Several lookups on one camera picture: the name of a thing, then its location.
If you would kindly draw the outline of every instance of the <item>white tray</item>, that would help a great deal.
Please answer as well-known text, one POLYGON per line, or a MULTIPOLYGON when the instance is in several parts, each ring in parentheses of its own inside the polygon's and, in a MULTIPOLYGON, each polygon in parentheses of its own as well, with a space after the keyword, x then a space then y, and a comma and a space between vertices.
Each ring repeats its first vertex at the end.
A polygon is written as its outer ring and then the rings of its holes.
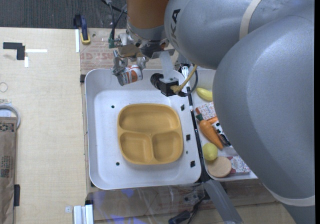
MULTIPOLYGON (((144 70, 143 80, 125 86, 119 85, 110 69, 95 69, 86 75, 89 175, 96 187, 113 190, 183 185, 199 179, 201 165, 188 98, 162 95, 150 83, 150 77, 156 72, 162 71, 144 70), (135 165, 124 159, 118 145, 117 118, 122 108, 135 103, 165 104, 178 113, 183 153, 177 161, 163 165, 135 165)), ((172 72, 181 84, 183 76, 172 72)))

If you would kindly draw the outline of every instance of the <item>yellow plate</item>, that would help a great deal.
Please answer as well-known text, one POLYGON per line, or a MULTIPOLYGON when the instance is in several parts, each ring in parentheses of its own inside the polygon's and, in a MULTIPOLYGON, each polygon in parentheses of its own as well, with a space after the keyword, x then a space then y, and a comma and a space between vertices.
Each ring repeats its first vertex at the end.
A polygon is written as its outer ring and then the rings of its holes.
POLYGON ((167 164, 183 151, 179 116, 162 104, 131 104, 117 121, 118 142, 123 157, 140 165, 167 164))

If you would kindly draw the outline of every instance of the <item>wooden table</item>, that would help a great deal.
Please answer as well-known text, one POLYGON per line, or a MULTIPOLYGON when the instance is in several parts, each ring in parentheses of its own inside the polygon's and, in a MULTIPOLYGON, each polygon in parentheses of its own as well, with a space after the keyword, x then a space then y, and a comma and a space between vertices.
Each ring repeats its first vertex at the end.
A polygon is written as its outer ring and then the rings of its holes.
MULTIPOLYGON (((16 59, 16 50, 0 48, 0 82, 8 86, 0 99, 10 100, 21 115, 15 181, 21 192, 15 224, 71 224, 72 206, 84 205, 88 194, 75 30, 2 27, 0 36, 2 42, 20 42, 26 49, 47 49, 47 53, 29 53, 26 68, 24 61, 16 59)), ((237 210, 246 224, 294 223, 279 203, 237 210)), ((140 219, 150 223, 147 217, 140 219)), ((168 222, 168 216, 162 220, 168 222)), ((217 211, 202 211, 194 220, 208 222, 222 223, 217 211)))

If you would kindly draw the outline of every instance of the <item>black clamp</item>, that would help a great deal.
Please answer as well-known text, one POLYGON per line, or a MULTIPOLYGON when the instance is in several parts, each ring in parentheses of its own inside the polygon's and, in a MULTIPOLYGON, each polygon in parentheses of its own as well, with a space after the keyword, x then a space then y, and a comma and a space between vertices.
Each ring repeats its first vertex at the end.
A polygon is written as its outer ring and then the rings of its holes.
POLYGON ((75 29, 81 27, 81 34, 80 34, 81 42, 83 44, 89 44, 90 43, 90 36, 88 34, 88 29, 86 26, 87 21, 86 21, 85 16, 81 15, 81 14, 76 14, 73 19, 73 24, 74 24, 75 29))
POLYGON ((14 196, 13 196, 13 206, 19 206, 20 205, 20 185, 15 184, 14 185, 14 196))

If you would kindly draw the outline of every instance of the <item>banana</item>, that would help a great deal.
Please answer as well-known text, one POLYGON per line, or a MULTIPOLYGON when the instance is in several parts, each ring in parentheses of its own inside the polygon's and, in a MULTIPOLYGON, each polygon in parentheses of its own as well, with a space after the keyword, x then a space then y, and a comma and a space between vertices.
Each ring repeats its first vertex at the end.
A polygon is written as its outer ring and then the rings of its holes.
POLYGON ((206 89, 201 88, 201 87, 197 87, 196 88, 196 92, 197 92, 198 96, 200 98, 202 98, 203 100, 208 101, 208 102, 212 102, 213 101, 212 92, 211 91, 206 90, 206 89))

